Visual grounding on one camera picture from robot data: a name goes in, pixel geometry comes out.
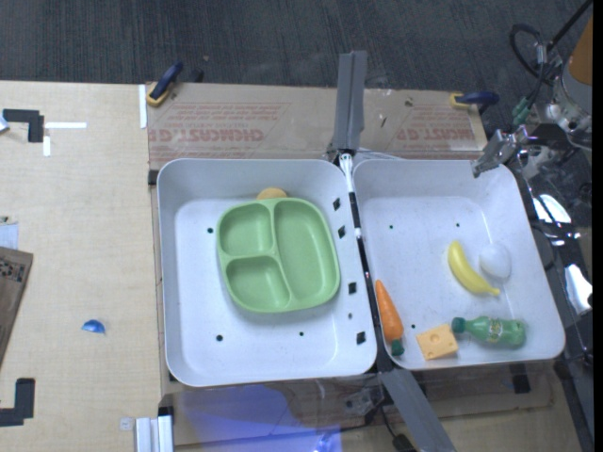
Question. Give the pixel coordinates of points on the brown cardboard board, red print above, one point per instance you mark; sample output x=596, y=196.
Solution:
x=301, y=120

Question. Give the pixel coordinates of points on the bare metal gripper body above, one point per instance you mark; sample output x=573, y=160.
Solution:
x=567, y=121

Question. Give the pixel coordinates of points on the yellow banana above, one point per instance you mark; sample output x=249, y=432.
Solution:
x=464, y=271

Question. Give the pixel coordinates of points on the white plastic tray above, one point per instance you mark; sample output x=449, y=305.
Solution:
x=424, y=233
x=264, y=342

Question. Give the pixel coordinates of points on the small blue piece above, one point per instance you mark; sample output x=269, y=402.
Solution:
x=93, y=327

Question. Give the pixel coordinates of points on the green divided plate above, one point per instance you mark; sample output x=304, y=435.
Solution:
x=297, y=247

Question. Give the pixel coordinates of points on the thin black and white rod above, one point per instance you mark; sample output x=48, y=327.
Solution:
x=353, y=205

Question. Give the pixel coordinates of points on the green plastic bottle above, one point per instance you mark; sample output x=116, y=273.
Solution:
x=494, y=332

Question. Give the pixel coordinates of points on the yellow round biscuit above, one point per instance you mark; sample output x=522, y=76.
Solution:
x=272, y=193

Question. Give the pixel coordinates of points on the orange carrot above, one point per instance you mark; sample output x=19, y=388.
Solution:
x=390, y=316

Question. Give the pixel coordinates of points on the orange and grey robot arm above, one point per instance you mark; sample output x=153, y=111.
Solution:
x=581, y=54

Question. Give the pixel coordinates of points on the brown cardboard packet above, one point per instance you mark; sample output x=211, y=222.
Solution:
x=11, y=290

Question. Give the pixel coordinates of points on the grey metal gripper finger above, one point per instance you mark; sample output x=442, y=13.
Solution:
x=508, y=138
x=485, y=160

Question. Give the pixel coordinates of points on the white egg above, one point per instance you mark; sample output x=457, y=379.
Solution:
x=495, y=261

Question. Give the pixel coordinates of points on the yellow cheese wedge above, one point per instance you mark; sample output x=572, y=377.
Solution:
x=437, y=343

